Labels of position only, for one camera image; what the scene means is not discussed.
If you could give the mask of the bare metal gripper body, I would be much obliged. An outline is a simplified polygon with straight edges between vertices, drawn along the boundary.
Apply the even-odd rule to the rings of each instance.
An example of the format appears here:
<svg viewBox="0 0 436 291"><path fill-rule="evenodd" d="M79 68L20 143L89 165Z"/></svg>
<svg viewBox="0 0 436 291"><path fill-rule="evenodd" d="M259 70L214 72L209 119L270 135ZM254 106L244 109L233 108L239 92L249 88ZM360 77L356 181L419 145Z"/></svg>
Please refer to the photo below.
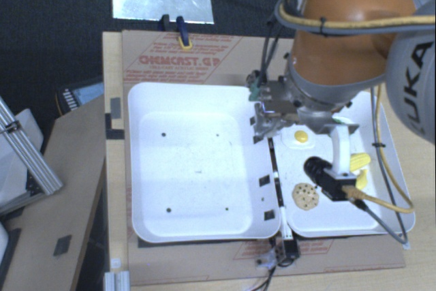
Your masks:
<svg viewBox="0 0 436 291"><path fill-rule="evenodd" d="M268 119L299 120L297 107L285 78L269 80L260 87L261 113Z"/></svg>

